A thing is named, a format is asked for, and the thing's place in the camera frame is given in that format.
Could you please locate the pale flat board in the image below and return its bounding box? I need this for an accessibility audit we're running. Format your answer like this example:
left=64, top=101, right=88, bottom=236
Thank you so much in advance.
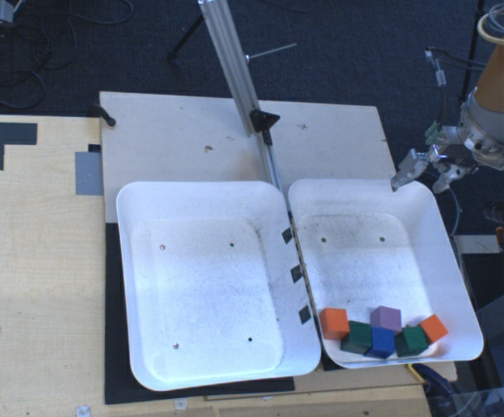
left=99, top=91, right=458, bottom=395

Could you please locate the dark green cube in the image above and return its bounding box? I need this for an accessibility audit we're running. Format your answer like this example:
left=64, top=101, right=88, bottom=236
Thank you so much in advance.
left=393, top=325, right=429, bottom=359
left=339, top=320, right=374, bottom=356

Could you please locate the white plastic tray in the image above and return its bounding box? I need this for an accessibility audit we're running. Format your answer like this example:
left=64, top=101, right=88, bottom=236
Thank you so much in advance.
left=287, top=177, right=485, bottom=370
left=116, top=180, right=323, bottom=393

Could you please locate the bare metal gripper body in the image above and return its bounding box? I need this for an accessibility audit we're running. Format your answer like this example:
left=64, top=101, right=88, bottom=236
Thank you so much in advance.
left=427, top=125, right=504, bottom=172

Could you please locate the blue cube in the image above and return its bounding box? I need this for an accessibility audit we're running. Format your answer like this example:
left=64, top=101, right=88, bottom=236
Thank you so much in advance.
left=363, top=326, right=397, bottom=361

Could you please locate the orange cube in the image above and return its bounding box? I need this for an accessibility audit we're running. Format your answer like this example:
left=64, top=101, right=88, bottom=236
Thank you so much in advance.
left=419, top=314, right=449, bottom=345
left=319, top=308, right=351, bottom=341

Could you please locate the purple cube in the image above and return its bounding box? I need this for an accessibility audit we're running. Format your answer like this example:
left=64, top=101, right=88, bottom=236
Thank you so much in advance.
left=369, top=305, right=403, bottom=335

